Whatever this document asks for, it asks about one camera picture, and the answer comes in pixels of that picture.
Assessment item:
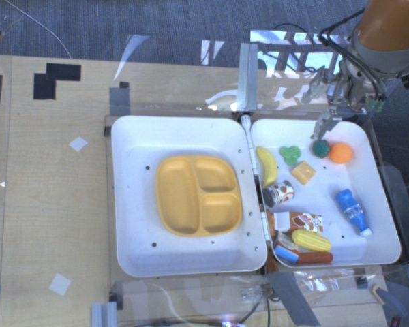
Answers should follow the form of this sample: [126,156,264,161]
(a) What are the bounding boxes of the orange and white carton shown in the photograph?
[273,211,325,235]

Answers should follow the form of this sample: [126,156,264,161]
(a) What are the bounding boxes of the yellow corn cob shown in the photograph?
[290,228,333,253]

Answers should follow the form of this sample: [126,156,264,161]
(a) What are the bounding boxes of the dark green broccoli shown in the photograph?
[312,139,331,159]

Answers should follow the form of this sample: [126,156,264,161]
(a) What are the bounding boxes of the yellow cheese wedge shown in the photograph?
[290,160,317,186]

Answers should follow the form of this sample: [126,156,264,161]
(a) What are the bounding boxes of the small printed white can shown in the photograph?
[262,179,296,208]

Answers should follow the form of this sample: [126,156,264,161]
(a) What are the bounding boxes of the white plastic tray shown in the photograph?
[110,115,269,279]
[250,118,403,270]

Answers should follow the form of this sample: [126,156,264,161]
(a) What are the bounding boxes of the blue plastic bottle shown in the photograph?
[334,188,373,238]

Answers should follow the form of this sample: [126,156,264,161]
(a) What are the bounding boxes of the light green grapes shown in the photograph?
[279,145,302,166]

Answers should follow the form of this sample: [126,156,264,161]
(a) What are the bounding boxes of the yellow divided plate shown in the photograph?
[155,155,244,238]

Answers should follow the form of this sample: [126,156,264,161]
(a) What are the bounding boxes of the red-brown sausage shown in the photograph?
[294,251,334,266]

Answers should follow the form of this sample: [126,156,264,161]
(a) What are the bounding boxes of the yellow banana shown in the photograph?
[255,146,279,189]

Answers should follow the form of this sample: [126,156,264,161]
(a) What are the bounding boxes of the orange fruit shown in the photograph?
[328,142,354,165]

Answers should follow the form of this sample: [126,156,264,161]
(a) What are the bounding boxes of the thin black and white rod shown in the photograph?
[240,114,272,243]

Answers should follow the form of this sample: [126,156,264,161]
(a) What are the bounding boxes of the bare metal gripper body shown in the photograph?
[327,59,387,119]

